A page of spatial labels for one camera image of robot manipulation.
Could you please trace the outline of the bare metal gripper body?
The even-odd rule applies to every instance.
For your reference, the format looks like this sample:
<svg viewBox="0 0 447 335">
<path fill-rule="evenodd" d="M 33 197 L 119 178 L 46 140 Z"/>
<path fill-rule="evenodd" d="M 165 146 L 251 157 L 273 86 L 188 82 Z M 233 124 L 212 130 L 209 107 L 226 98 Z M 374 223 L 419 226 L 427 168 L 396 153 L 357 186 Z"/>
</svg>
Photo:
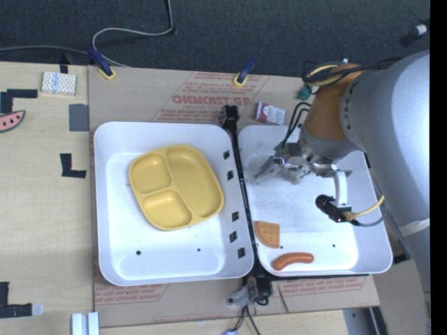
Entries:
<svg viewBox="0 0 447 335">
<path fill-rule="evenodd" d="M 299 172 L 300 174 L 317 174 L 332 176 L 336 171 L 335 161 L 316 154 L 308 145 L 301 142 L 286 143 L 277 147 L 273 162 L 280 168 Z"/>
</svg>

